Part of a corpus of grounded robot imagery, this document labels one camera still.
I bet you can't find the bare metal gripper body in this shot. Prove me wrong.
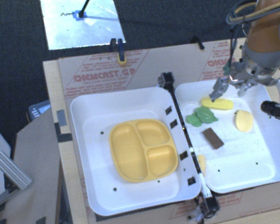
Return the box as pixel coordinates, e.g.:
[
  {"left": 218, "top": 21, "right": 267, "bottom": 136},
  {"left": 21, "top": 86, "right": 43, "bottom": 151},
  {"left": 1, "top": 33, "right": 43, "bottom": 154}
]
[{"left": 225, "top": 54, "right": 280, "bottom": 93}]

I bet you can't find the green lettuce leaf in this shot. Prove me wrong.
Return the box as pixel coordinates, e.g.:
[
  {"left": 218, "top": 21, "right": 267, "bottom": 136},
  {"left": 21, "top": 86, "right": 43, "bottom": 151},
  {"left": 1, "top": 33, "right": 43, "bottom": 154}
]
[{"left": 184, "top": 104, "right": 220, "bottom": 129}]

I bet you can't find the yellow corn cob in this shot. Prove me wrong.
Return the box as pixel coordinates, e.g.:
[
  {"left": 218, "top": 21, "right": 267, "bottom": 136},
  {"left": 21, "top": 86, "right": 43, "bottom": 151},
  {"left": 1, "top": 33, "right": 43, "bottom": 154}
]
[{"left": 201, "top": 93, "right": 235, "bottom": 115}]

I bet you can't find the white plastic tray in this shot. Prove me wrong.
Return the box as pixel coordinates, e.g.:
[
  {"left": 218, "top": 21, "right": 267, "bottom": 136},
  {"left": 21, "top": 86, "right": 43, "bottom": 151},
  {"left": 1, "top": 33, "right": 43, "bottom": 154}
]
[
  {"left": 68, "top": 79, "right": 205, "bottom": 220},
  {"left": 173, "top": 68, "right": 280, "bottom": 200}
]

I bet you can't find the brown chocolate bar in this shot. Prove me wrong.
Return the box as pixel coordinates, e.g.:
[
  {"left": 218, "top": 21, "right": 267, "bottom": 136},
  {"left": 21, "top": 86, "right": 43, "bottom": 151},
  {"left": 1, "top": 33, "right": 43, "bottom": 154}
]
[{"left": 201, "top": 126, "right": 226, "bottom": 152}]

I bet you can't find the yellow cheese wedge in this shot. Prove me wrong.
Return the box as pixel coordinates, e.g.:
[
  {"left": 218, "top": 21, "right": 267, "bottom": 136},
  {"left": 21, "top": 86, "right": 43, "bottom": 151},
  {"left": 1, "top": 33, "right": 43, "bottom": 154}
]
[{"left": 196, "top": 153, "right": 209, "bottom": 177}]

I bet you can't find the brown cardboard board red print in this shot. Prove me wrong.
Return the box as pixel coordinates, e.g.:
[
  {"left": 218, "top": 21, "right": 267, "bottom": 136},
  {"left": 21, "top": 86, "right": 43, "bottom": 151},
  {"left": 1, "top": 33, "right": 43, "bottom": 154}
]
[{"left": 57, "top": 24, "right": 280, "bottom": 224}]

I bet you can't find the thin black and white rod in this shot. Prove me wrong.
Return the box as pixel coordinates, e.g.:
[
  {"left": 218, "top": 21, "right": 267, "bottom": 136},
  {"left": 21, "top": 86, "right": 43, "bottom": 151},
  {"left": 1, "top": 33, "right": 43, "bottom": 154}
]
[{"left": 166, "top": 79, "right": 212, "bottom": 201}]

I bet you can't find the yellow divided plate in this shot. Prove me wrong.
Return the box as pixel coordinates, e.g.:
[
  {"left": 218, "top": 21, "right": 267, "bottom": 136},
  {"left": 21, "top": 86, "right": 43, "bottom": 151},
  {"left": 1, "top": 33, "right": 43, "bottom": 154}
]
[{"left": 106, "top": 114, "right": 182, "bottom": 188}]

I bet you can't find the black block with thin wires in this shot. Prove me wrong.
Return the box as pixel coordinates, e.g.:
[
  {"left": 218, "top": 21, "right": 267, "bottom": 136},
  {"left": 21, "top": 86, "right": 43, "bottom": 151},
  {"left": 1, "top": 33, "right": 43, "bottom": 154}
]
[
  {"left": 194, "top": 193, "right": 222, "bottom": 220},
  {"left": 156, "top": 71, "right": 175, "bottom": 89}
]

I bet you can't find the black cylinder on white bracket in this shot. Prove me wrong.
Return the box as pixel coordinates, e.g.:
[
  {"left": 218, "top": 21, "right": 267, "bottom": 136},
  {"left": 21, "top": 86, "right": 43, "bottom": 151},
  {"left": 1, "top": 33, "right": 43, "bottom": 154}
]
[{"left": 256, "top": 78, "right": 280, "bottom": 126}]

